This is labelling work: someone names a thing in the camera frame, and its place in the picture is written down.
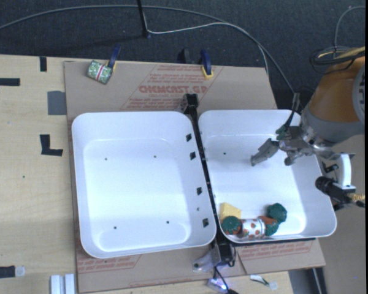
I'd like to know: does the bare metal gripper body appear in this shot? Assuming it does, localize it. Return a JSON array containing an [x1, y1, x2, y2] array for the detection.
[[277, 125, 337, 160]]

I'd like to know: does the white plastic tray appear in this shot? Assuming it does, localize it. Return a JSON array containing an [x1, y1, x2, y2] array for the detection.
[[71, 111, 218, 259], [197, 109, 337, 244]]

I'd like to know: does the thin black rod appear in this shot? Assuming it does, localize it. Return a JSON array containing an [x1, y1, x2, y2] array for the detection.
[[191, 108, 221, 244]]

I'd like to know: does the yellow cheese wedge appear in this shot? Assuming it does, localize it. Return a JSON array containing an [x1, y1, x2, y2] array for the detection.
[[219, 202, 243, 221]]

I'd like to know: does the green and orange toy vegetable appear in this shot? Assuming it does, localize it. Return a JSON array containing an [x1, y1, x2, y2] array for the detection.
[[259, 215, 280, 237], [221, 215, 243, 235]]

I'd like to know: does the white can with orange print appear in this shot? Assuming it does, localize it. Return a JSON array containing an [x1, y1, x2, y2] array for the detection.
[[240, 217, 267, 241]]

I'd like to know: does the brown cardboard board red print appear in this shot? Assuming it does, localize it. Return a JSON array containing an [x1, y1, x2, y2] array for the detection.
[[63, 60, 326, 293]]

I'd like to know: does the green patterned packet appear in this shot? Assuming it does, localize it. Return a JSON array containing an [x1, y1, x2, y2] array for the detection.
[[86, 59, 113, 85]]

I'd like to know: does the black cylinder on white bracket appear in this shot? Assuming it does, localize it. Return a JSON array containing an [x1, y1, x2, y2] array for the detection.
[[314, 153, 356, 204]]

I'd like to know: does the black block with wires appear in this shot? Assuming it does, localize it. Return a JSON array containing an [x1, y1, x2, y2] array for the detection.
[[217, 240, 236, 266], [182, 92, 200, 115]]

